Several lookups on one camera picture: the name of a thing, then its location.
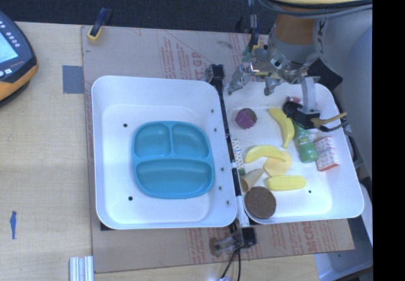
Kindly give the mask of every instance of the banana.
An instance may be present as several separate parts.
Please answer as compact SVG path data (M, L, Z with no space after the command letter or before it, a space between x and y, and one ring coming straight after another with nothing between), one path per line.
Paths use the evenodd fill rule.
M267 112L269 112L270 116L272 116L280 126L283 134L282 147L286 149L289 142L294 138L295 129L292 120L285 115L283 110L278 108L267 109Z
M279 151L277 147L273 145L257 145L247 150L244 162L250 163L263 156L279 158L284 162L287 161L287 156Z

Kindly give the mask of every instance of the blue plate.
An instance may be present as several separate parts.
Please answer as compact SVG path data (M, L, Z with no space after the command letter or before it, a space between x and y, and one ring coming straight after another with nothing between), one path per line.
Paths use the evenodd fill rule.
M140 126L132 141L132 164L137 185L151 197L197 197L214 183L208 139L190 123L159 121Z

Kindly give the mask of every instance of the white tray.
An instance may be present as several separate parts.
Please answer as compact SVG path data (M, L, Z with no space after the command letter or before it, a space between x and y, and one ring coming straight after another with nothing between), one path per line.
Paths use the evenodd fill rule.
M96 209L113 229L224 227L236 217L232 167L215 88L202 81L105 76L92 86ZM215 181L205 194L159 199L135 183L132 137L147 122L173 120L201 128L211 144Z
M264 83L249 82L243 89L230 96L224 92L227 119L232 139L238 139L242 156L251 146L271 144L282 148L282 133L278 123L268 114L268 108L282 108L288 96L302 99L300 85L284 83L275 88L270 96L265 96ZM316 84L316 108L322 119L329 119L339 114L330 91L323 85ZM242 129L236 122L237 112L242 108L251 108L258 116L257 123L249 128ZM327 124L329 128L340 123L335 120ZM310 130L313 140L323 136L332 136L339 166L324 172L319 172L316 163L304 164L301 162L296 145L292 140L286 151L292 156L292 166L286 173L288 175L302 175L306 178L305 188L293 191L274 192L277 208L273 216L268 219L250 218L261 224L302 222L311 220L326 220L336 218L352 218L359 216L363 211L364 201L359 186L356 170L352 163L351 154L346 137L340 128L332 132ZM262 168L266 158L244 164L246 172ZM264 173L256 185L265 186L268 178Z

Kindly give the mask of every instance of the red and white box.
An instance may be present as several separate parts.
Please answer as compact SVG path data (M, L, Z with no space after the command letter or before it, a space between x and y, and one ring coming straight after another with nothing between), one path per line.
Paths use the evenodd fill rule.
M326 171L339 165L333 140L330 136L318 139L314 144L318 153L318 159L316 160L318 171Z

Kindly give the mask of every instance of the yellow corn cob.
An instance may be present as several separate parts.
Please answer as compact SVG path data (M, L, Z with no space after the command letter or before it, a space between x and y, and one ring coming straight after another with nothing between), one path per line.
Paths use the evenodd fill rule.
M277 175L266 181L270 191L288 191L302 189L306 185L306 179L300 175Z

